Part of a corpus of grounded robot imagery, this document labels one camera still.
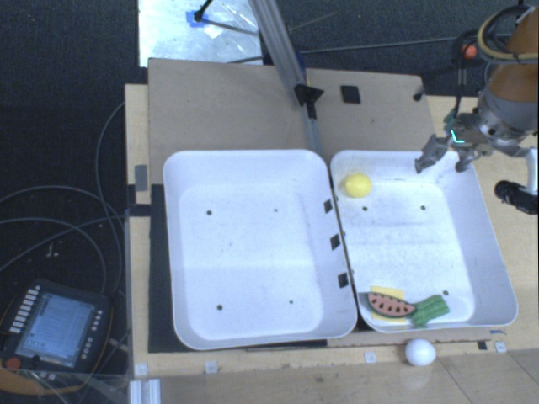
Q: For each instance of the black cylinder on white bracket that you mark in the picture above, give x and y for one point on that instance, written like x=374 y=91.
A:
x=516 y=196

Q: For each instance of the white plastic tray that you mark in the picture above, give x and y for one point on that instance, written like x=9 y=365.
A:
x=412 y=242
x=252 y=251

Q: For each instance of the white egg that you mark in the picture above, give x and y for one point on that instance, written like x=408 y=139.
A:
x=420 y=352

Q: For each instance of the red watermelon slice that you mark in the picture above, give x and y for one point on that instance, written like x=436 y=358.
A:
x=389 y=304

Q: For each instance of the green bean bundle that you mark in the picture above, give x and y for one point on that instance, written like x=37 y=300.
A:
x=430 y=310

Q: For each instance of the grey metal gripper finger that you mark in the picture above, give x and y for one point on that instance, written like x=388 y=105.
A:
x=465 y=160
x=429 y=154

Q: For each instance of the yellow lemon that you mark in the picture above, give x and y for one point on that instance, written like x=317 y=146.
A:
x=358 y=185

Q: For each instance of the yellow cheese slice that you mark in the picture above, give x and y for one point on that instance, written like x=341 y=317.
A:
x=384 y=289

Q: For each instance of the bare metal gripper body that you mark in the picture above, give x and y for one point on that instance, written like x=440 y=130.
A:
x=476 y=133

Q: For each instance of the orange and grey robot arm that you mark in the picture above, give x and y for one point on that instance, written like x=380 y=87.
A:
x=511 y=82

